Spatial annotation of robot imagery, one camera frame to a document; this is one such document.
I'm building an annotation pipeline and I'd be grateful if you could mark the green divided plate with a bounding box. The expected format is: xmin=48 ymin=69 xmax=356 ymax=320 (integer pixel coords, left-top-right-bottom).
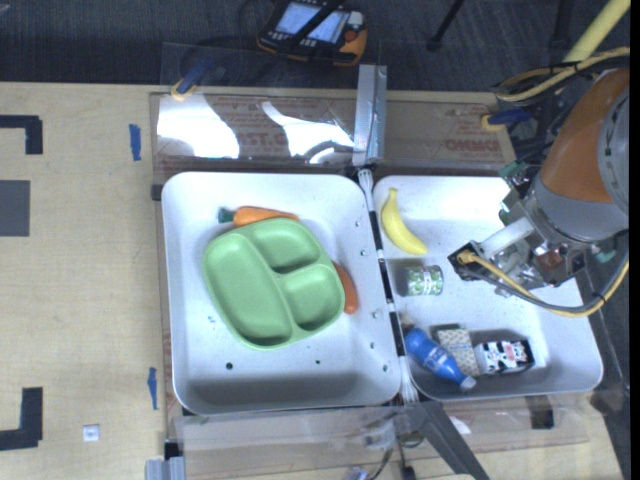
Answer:
xmin=201 ymin=217 xmax=347 ymax=352

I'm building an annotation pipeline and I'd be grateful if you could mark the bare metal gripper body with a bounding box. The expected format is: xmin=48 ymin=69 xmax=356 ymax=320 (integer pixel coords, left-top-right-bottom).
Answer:
xmin=494 ymin=239 xmax=586 ymax=295

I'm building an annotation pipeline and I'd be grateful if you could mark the yellow banana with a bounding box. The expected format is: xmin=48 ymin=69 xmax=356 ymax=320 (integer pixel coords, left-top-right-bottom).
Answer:
xmin=380 ymin=187 xmax=430 ymax=257

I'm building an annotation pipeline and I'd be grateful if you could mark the blue bottle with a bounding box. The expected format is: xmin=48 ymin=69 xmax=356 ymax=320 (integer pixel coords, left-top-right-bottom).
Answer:
xmin=403 ymin=326 xmax=478 ymax=394

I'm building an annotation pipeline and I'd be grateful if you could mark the black and white carton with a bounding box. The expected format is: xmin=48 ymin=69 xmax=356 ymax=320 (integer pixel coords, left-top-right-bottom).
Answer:
xmin=472 ymin=338 xmax=537 ymax=376

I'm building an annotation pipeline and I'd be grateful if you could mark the beige patterned packet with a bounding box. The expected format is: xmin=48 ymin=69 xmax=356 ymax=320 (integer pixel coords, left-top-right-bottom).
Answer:
xmin=431 ymin=324 xmax=482 ymax=377

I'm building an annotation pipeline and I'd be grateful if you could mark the white plastic tray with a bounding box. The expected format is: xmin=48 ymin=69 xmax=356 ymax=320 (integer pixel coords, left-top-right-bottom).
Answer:
xmin=372 ymin=174 xmax=605 ymax=402
xmin=160 ymin=170 xmax=404 ymax=416

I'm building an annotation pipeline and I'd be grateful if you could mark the orange carrot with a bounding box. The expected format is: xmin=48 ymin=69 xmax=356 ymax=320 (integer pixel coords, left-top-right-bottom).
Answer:
xmin=218 ymin=205 xmax=301 ymax=228

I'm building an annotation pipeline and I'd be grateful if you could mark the orange sausage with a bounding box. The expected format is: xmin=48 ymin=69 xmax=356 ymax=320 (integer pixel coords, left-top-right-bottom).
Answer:
xmin=332 ymin=261 xmax=360 ymax=316

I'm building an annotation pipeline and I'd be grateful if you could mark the green and white can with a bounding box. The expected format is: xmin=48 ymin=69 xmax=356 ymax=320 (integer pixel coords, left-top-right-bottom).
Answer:
xmin=403 ymin=264 xmax=445 ymax=298

